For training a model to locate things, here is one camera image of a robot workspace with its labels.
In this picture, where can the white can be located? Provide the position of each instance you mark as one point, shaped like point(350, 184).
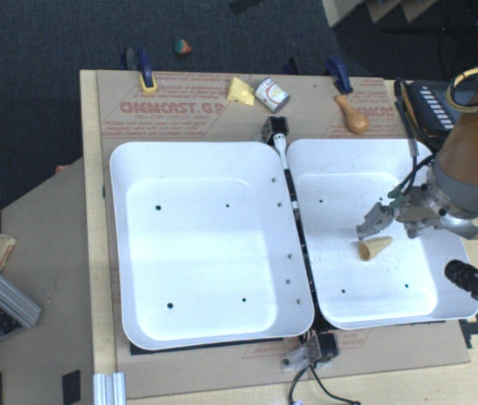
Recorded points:
point(272, 95)

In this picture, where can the beige ice cream cone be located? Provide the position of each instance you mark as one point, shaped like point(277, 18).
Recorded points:
point(374, 248)

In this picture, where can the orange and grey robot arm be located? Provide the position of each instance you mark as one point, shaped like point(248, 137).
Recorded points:
point(471, 142)

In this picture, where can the thin black and white rod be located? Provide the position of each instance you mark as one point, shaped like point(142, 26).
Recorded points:
point(294, 201)

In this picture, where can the yellow cheese wedge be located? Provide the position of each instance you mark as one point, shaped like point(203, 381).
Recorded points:
point(240, 92)

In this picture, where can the white plastic tray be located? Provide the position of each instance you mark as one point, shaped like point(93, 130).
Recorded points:
point(205, 247)
point(349, 277)

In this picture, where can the green and orange toy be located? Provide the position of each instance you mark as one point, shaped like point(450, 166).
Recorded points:
point(183, 47)

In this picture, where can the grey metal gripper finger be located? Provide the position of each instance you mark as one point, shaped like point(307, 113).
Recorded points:
point(377, 212)
point(367, 228)

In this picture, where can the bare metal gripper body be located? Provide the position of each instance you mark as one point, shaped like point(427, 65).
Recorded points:
point(422, 213)

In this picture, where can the tan chicken drumstick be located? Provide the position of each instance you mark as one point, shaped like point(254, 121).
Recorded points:
point(355, 118)

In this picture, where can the black cylinder on white bracket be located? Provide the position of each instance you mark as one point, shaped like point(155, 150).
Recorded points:
point(471, 279)

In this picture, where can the brown cardboard board red print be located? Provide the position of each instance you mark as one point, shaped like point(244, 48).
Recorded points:
point(188, 112)

